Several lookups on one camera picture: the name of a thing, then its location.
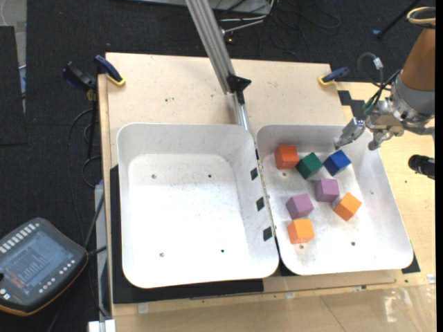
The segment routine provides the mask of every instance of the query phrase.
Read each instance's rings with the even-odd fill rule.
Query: wooden table
[[[222,93],[207,58],[122,53],[108,53],[106,58],[127,79],[126,85],[118,88],[104,75],[98,78],[108,258],[112,264],[109,170],[118,164],[118,130],[131,122],[230,124],[235,122],[235,112],[232,97]],[[252,80],[245,98],[253,136],[268,124],[345,125],[352,112],[341,106],[337,90],[349,91],[353,99],[362,100],[377,90],[369,83],[321,87],[317,78],[330,73],[328,64],[234,59],[233,66],[239,76]],[[415,174],[407,164],[413,154],[434,157],[433,139],[405,133],[384,142],[379,151],[420,272],[405,275],[401,270],[382,270],[295,277],[282,277],[277,272],[264,279],[260,294],[112,304],[118,332],[146,331],[147,326],[148,331],[207,331],[208,321],[214,331],[269,331],[276,326],[276,331],[286,331],[284,326],[289,331],[293,324],[300,326],[300,314],[295,312],[308,307],[305,326],[313,331],[328,326],[328,331],[334,331],[339,317],[335,314],[335,319],[330,319],[326,297],[340,294],[341,299],[354,299],[355,292],[363,289],[375,292],[377,299],[380,294],[386,299],[386,289],[391,294],[395,289],[428,288],[436,274],[435,181]],[[295,303],[294,297],[302,299]],[[261,311],[260,323],[250,323],[247,317],[257,311]],[[431,309],[431,324],[435,314]],[[337,331],[342,331],[340,324]]]

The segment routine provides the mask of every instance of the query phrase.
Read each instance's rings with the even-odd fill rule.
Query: black floor
[[[381,58],[387,79],[402,67],[421,29],[401,19],[383,39],[377,39],[372,30],[382,30],[411,1],[280,0],[263,24],[235,33],[235,44],[229,44],[228,51],[232,58],[328,63],[333,70],[347,66],[351,71],[345,81],[366,81],[356,61],[362,53],[371,52]],[[435,0],[421,4],[435,6]],[[220,24],[225,29],[238,26]],[[9,64],[3,61],[3,49],[9,47],[2,43],[0,48],[4,68]],[[75,117],[91,103],[82,91],[64,82],[62,69],[74,61],[80,70],[94,75],[93,58],[106,51],[206,55],[187,8],[131,1],[28,0],[26,117],[20,118],[16,102],[8,116],[21,120],[21,128],[6,117],[0,127],[9,136],[0,144],[0,236],[42,216],[82,242],[79,222],[85,233],[94,211],[93,188],[85,179],[93,184],[100,180],[100,162],[93,161],[85,168],[86,178],[82,177],[87,158],[84,130],[90,113],[72,128],[68,148]],[[372,77],[378,75],[370,64],[365,68]],[[1,99],[14,94],[16,86],[8,91],[0,88]],[[93,155],[100,155],[98,147],[93,148]],[[96,282],[90,283],[83,274],[72,291],[60,298],[59,302],[66,302],[53,331],[86,331],[87,322],[98,319],[93,294]],[[0,332],[47,331],[59,302],[31,317],[0,313]]]

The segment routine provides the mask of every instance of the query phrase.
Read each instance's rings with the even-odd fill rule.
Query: cube
[[[303,193],[289,198],[286,202],[286,208],[288,209],[291,218],[294,220],[295,218],[307,216],[312,212],[314,206],[312,205],[309,195]]]
[[[318,202],[332,203],[340,195],[338,181],[335,178],[322,178],[314,186]]]
[[[346,156],[343,150],[338,150],[330,155],[325,160],[323,165],[326,167],[331,176],[335,176],[336,174],[342,172],[350,163],[351,160]]]
[[[322,166],[323,164],[318,159],[317,155],[312,152],[298,162],[296,169],[304,179],[308,179],[310,176],[318,172]]]
[[[295,145],[282,145],[274,153],[278,169],[292,169],[300,161]]]
[[[349,192],[338,202],[334,208],[335,213],[341,216],[344,220],[351,219],[357,210],[360,208],[361,202]]]
[[[314,228],[310,219],[296,219],[288,226],[291,243],[306,243],[315,237]]]

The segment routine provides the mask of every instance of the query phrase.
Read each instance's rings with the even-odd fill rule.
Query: white tray
[[[368,150],[371,134],[342,147],[351,165],[334,177],[322,167],[305,180],[296,169],[275,166],[274,151],[279,145],[297,146],[300,158],[314,152],[323,162],[336,150],[334,139],[343,127],[326,125],[267,125],[257,133],[257,148],[280,256],[285,266],[298,275],[400,269],[413,260],[406,229],[395,203],[378,150]],[[331,203],[315,199],[315,183],[322,177],[338,181],[340,195],[351,192],[363,202],[357,213],[344,221],[332,210]],[[287,200],[308,193],[314,210],[315,237],[308,243],[292,244],[287,225],[291,217]]]
[[[279,256],[249,132],[132,123],[118,132],[117,150],[123,272],[133,285],[275,272]]]

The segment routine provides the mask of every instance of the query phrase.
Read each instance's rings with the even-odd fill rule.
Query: blue block
[[[326,167],[331,176],[335,176],[342,172],[350,163],[351,160],[346,154],[342,150],[338,150],[325,160],[323,166]]]

